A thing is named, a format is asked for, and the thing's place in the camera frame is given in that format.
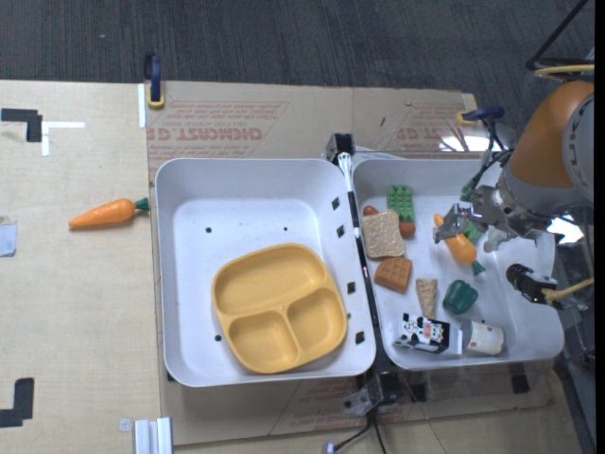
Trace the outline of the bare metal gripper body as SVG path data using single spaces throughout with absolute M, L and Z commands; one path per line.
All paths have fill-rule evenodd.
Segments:
M 468 218 L 483 227 L 493 228 L 510 237 L 517 237 L 520 202 L 504 187 L 480 185 L 470 195 Z

